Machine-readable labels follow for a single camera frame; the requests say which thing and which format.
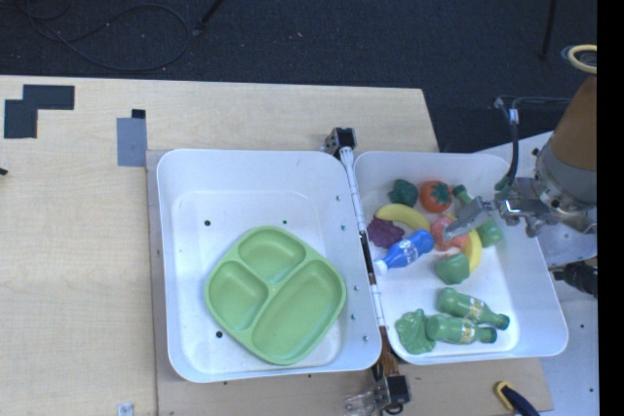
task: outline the green divided plate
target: green divided plate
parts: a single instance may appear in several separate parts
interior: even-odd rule
[[[329,260],[290,232],[260,226],[216,263],[205,287],[218,323],[261,359],[288,365],[324,338],[346,298]]]

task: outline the yellow banana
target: yellow banana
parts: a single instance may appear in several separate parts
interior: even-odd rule
[[[476,229],[472,229],[468,233],[468,241],[466,241],[466,245],[464,245],[464,248],[461,249],[466,257],[468,257],[470,274],[472,274],[477,266],[481,263],[483,248],[484,247],[481,243],[481,238],[479,238],[479,233]]]
[[[401,222],[407,225],[412,231],[426,229],[431,232],[429,220],[417,209],[408,207],[402,203],[389,203],[388,205],[384,205],[374,213],[374,216],[381,220]]]

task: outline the gray tape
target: gray tape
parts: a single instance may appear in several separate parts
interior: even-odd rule
[[[117,119],[117,165],[145,167],[147,125],[142,118]]]

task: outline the table surface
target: table surface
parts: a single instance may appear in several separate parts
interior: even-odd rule
[[[135,415],[342,414],[367,370],[209,384],[211,407],[163,408],[146,170],[118,165],[116,123],[145,110],[150,150],[318,150],[350,127],[358,151],[437,152],[422,91],[0,76],[0,98],[22,99],[25,84],[73,86],[75,105],[39,109],[36,138],[0,126],[0,413],[107,416],[130,402]],[[539,359],[400,368],[407,416],[506,414],[492,389],[503,379],[553,408]]]

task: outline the green bottle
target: green bottle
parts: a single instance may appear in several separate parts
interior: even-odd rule
[[[436,309],[458,318],[468,319],[476,324],[488,323],[498,329],[507,329],[509,317],[496,314],[483,300],[455,291],[447,286],[436,298]]]
[[[493,327],[478,327],[468,319],[451,318],[444,314],[434,314],[427,319],[425,332],[431,340],[457,344],[474,343],[477,340],[494,343],[497,338]]]
[[[452,195],[463,207],[472,201],[472,198],[466,192],[466,187],[463,184],[455,186],[452,190]],[[484,247],[495,245],[503,239],[502,231],[498,228],[496,222],[494,222],[491,217],[488,217],[483,224],[477,227],[477,233],[479,234],[481,244]]]

